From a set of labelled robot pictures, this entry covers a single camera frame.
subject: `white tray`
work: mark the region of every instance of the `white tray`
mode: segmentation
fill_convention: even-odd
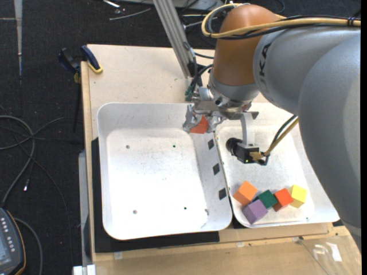
[[[183,131],[186,108],[108,103],[99,109],[103,226],[111,237],[219,231],[230,224],[214,135]]]
[[[261,151],[266,151],[278,129],[292,115],[270,103],[253,103],[251,111],[259,112],[254,121],[255,144]],[[227,151],[225,144],[229,138],[242,139],[239,120],[225,121],[218,125],[216,136],[231,195],[233,213],[242,225],[256,228],[339,220],[335,208],[307,159],[298,126],[271,152],[266,166],[254,163],[243,164]],[[307,190],[306,202],[300,208],[288,206],[278,212],[270,208],[265,217],[250,224],[242,213],[243,206],[233,198],[233,194],[245,180],[258,189],[257,194],[265,190],[274,193],[297,184]]]

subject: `yellow cube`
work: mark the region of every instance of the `yellow cube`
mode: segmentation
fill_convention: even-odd
[[[299,208],[305,203],[307,190],[305,190],[303,187],[293,184],[288,189],[288,192],[293,198],[293,202],[290,203],[291,206]]]

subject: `yellow cable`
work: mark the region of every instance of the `yellow cable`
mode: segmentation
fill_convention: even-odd
[[[266,152],[264,153],[259,153],[259,152],[251,152],[250,156],[255,160],[258,161],[260,160],[262,157],[266,157],[270,154],[270,152],[272,150],[274,150],[274,148],[280,143],[280,141],[282,141],[282,139],[284,139],[284,137],[298,124],[298,117],[287,127],[287,129],[277,138],[277,140],[275,142],[273,142],[270,146],[269,149],[266,150]]]
[[[214,9],[213,11],[211,11],[202,21],[201,24],[201,31],[202,33],[207,36],[207,37],[212,37],[212,38],[224,38],[224,37],[229,37],[229,36],[234,36],[234,35],[241,35],[244,34],[246,32],[250,32],[250,31],[254,31],[254,30],[261,30],[261,29],[268,29],[268,28],[275,28],[275,27],[279,27],[279,26],[294,26],[294,25],[305,25],[305,24],[315,24],[315,23],[326,23],[328,25],[339,25],[339,26],[347,26],[348,25],[348,19],[345,18],[297,18],[297,19],[293,19],[293,20],[289,20],[289,21],[275,21],[275,22],[271,22],[271,23],[264,23],[262,25],[252,25],[252,26],[246,26],[246,27],[241,27],[239,29],[235,29],[235,30],[230,30],[227,32],[223,32],[223,33],[210,33],[206,30],[205,26],[206,26],[206,22],[208,21],[209,17],[212,15],[212,13],[220,8],[224,8],[228,5],[232,5],[232,4],[227,4],[227,5],[222,5],[220,7],[218,7],[217,9]],[[235,6],[240,6],[241,4],[236,3],[233,4]],[[281,15],[278,15],[278,17],[280,19],[283,19],[285,17],[282,17]],[[353,21],[353,26],[361,26],[361,21]]]

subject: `orange cube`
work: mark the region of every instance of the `orange cube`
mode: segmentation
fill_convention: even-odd
[[[190,133],[205,133],[209,128],[209,123],[205,116],[201,117],[199,124],[190,130]]]
[[[245,181],[240,188],[235,192],[233,197],[243,206],[248,205],[257,193],[257,188]]]
[[[291,194],[287,191],[286,188],[277,191],[274,193],[276,200],[278,201],[274,206],[273,209],[278,212],[279,210],[287,207],[290,203],[293,202],[293,198]]]

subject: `green cube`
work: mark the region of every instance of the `green cube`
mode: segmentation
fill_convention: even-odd
[[[278,201],[275,196],[270,192],[270,190],[266,190],[259,194],[255,200],[259,199],[265,206],[266,209],[274,206]]]

